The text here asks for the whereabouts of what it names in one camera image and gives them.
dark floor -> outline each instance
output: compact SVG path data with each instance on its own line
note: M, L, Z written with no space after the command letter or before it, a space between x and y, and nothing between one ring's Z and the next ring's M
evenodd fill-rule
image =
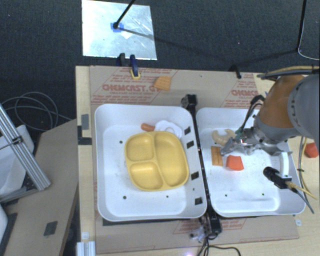
M266 72L319 65L296 51L303 0L137 0L136 4L150 6L158 57L138 61L140 67L227 71L237 65L241 72ZM302 53L318 59L319 38L320 1L309 0ZM0 103L37 91L50 96L60 114L74 119L75 66L115 64L114 59L82 55L81 0L0 2ZM8 113L16 125L21 123L12 110ZM32 125L49 127L46 113L32 109L19 113ZM60 118L58 124L65 121ZM34 139L40 133L29 132Z

yellow divided plate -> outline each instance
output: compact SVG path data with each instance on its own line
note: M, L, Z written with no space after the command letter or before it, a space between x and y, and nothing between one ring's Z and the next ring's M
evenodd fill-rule
M125 162L132 183L144 191L185 184L189 167L180 140L167 131L135 134L125 143Z

white tray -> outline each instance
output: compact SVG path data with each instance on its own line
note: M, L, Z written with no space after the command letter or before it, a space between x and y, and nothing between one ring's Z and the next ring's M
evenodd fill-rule
M104 104L97 108L94 118L97 206L103 218L112 222L194 219L205 213L207 200L194 125L186 109L177 106ZM178 188L142 191L130 180L125 143L132 135L144 132L142 123L155 125L160 120L173 122L182 128L180 141L189 166L189 179Z
M270 156L263 150L256 150L250 156L233 151L230 155L241 156L244 170L227 169L225 166L228 154L222 157L224 167L212 165L211 146L218 146L212 139L212 132L218 130L219 134L223 134L225 129L236 131L242 125L247 111L206 107L197 112L196 120L212 207L224 217L301 213L305 209L301 198L288 189L277 188L263 174L267 166L279 170L279 157ZM249 118L246 128L251 127L253 121L253 118ZM285 142L279 147L289 151ZM289 175L292 176L292 182L300 184L292 156L289 156Z

wooden block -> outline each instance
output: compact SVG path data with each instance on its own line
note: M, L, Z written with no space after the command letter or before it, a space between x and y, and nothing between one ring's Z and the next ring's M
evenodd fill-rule
M171 86L171 76L160 76L153 83L153 87L169 91Z
M211 147L211 159L213 166L224 166L222 162L222 156L220 153L219 146L212 146Z

wooden edge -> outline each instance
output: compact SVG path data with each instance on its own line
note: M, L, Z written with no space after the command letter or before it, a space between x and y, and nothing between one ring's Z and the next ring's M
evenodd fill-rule
M90 106L90 68L75 68L77 126L81 126L82 115L88 115L88 129L82 130L82 136L91 138L91 106ZM79 171L79 211L81 241L95 241L95 198L92 145L78 145Z

